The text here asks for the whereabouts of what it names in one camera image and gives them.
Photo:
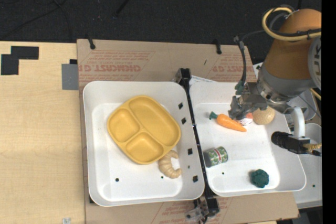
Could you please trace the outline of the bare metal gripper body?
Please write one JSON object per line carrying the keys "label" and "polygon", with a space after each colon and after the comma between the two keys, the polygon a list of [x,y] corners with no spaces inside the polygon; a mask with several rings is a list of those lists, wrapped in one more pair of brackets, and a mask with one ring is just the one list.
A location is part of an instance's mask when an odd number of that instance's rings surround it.
{"label": "bare metal gripper body", "polygon": [[282,114],[290,114],[292,107],[287,103],[290,98],[272,90],[267,83],[247,82],[240,96],[243,114],[257,109],[266,110],[268,107]]}

